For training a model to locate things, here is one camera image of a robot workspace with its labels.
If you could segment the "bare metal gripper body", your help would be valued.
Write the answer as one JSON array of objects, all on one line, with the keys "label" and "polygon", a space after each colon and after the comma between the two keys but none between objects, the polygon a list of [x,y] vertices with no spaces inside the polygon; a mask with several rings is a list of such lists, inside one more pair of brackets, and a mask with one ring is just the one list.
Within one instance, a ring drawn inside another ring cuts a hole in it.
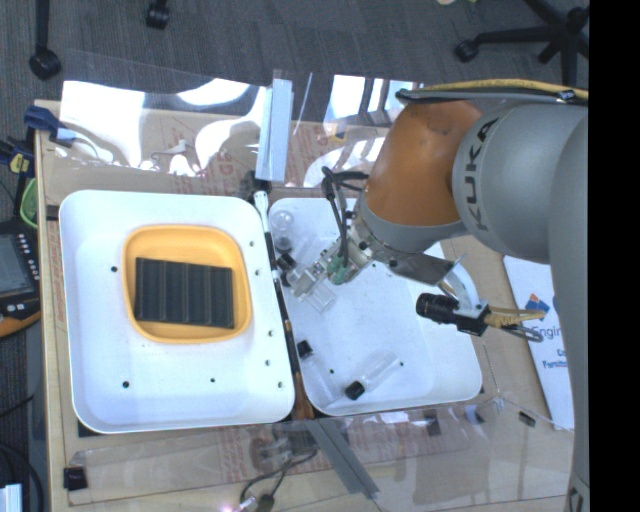
[{"label": "bare metal gripper body", "polygon": [[313,270],[321,279],[333,285],[342,285],[354,280],[365,268],[375,262],[395,266],[400,254],[391,251],[367,231],[349,228],[313,263]]}]

